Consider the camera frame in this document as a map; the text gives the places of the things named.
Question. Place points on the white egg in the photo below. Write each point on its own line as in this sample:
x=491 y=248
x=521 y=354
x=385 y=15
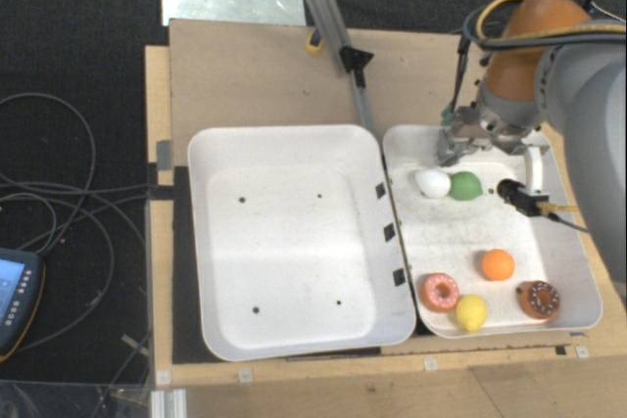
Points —
x=432 y=183

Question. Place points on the yellow lemon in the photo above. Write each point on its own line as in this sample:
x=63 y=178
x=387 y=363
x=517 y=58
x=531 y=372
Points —
x=471 y=312

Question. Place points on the green lime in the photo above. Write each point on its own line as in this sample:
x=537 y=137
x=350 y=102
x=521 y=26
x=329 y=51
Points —
x=467 y=186

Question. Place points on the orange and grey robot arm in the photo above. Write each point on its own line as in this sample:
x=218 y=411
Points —
x=583 y=78

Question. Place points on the black cylinder on white bracket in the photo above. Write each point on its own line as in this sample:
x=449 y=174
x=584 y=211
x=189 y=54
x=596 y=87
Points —
x=520 y=197

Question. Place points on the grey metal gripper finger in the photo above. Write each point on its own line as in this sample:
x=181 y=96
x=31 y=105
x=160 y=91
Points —
x=445 y=151
x=462 y=153

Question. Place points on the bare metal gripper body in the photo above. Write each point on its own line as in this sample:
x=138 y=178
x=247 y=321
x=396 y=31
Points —
x=477 y=129

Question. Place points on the brown chocolate doughnut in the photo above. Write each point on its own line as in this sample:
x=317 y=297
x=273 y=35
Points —
x=531 y=306

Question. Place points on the pink doughnut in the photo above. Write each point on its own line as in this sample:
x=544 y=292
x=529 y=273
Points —
x=431 y=296

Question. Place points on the pale wood board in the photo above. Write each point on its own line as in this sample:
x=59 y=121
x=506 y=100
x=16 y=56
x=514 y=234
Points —
x=255 y=83

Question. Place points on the orange fruit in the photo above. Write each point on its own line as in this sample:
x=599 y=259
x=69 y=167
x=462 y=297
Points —
x=497 y=264

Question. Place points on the white plastic tray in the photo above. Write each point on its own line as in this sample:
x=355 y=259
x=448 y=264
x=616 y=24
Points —
x=455 y=240
x=294 y=249

